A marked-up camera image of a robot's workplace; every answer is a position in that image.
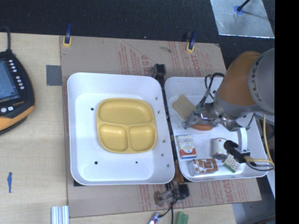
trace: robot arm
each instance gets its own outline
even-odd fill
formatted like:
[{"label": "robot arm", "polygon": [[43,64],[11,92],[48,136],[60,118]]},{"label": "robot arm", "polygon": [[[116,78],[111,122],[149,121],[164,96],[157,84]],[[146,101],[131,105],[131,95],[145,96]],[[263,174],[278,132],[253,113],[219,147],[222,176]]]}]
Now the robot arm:
[{"label": "robot arm", "polygon": [[274,48],[259,54],[248,51],[240,54],[228,68],[212,103],[196,106],[184,128],[196,124],[215,127],[219,123],[229,131],[241,126],[236,122],[248,113],[274,115]]}]

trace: yellow plate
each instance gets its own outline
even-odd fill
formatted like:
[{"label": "yellow plate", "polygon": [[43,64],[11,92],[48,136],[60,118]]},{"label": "yellow plate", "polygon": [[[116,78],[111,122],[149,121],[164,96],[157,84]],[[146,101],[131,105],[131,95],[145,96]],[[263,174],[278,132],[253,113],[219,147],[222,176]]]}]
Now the yellow plate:
[{"label": "yellow plate", "polygon": [[97,108],[97,133],[100,144],[114,153],[143,153],[157,141],[155,115],[140,99],[109,98]]}]

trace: white tray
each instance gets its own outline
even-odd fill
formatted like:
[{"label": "white tray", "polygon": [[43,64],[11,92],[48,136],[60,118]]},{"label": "white tray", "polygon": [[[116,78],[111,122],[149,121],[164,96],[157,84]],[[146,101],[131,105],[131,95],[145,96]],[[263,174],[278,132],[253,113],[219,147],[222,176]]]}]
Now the white tray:
[{"label": "white tray", "polygon": [[[151,77],[75,73],[67,82],[71,174],[83,185],[158,184],[175,173],[162,90]],[[139,154],[105,150],[96,130],[96,108],[107,98],[135,98],[153,109],[157,126],[154,148]]]},{"label": "white tray", "polygon": [[[212,158],[213,139],[225,138],[227,140],[232,140],[233,142],[238,143],[237,132],[229,132],[222,125],[213,128],[211,131],[199,131],[190,127],[184,129],[183,122],[185,120],[182,119],[179,116],[179,114],[172,108],[172,103],[178,99],[179,95],[185,95],[193,105],[197,105],[206,92],[204,80],[205,79],[202,77],[171,77],[168,78],[165,82],[165,93],[173,134],[174,136],[186,134],[192,135],[195,150],[197,152],[196,159]],[[211,92],[218,89],[221,81],[222,78],[214,78]],[[206,100],[206,102],[208,103],[212,101],[213,100],[210,97]],[[249,123],[250,118],[250,115],[248,115],[245,119],[239,119],[238,123],[242,126],[246,126]],[[247,148],[251,151],[250,156],[258,159],[266,159],[266,153],[263,148],[263,144],[255,120],[251,122],[250,129],[247,131],[247,137]],[[239,169],[235,173],[232,173],[226,167],[223,166],[223,163],[221,161],[216,160],[219,169],[217,172],[193,177],[190,175],[188,169],[188,163],[192,160],[193,158],[181,159],[178,155],[178,162],[181,173],[186,179],[193,182],[261,177],[267,173],[264,171],[254,170],[245,163],[241,164]]]}]

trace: cardboard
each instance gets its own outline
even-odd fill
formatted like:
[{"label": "cardboard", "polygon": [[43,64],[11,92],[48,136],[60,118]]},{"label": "cardboard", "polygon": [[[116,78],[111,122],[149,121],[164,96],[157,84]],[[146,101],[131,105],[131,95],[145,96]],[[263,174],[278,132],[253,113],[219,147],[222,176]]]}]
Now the cardboard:
[{"label": "cardboard", "polygon": [[[81,186],[70,172],[67,79],[76,72],[123,75],[148,75],[154,64],[165,64],[165,78],[204,77],[225,73],[221,50],[217,44],[196,43],[193,53],[186,52],[186,42],[166,42],[95,37],[72,37],[64,46],[60,37],[64,135],[67,167],[67,189],[70,217],[140,212],[167,209],[158,206],[154,193],[166,187],[158,185]],[[174,208],[260,201],[256,178],[209,182],[188,182],[190,196]]]}]

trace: table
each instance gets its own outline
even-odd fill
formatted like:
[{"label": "table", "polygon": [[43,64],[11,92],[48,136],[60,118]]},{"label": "table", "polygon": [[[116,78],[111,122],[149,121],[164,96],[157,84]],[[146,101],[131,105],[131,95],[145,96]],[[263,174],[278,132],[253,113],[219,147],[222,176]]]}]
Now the table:
[{"label": "table", "polygon": [[[7,34],[0,33],[0,51]],[[11,34],[11,49],[26,67],[36,93],[36,108],[27,120],[0,136],[0,223],[48,224],[53,206],[67,201],[64,120],[61,86],[48,86],[46,65],[60,65],[59,36]],[[12,192],[7,177],[12,173]],[[188,223],[235,223],[231,204],[175,209]],[[147,223],[153,212],[71,218],[71,224]],[[159,220],[171,223],[171,214]]]}]

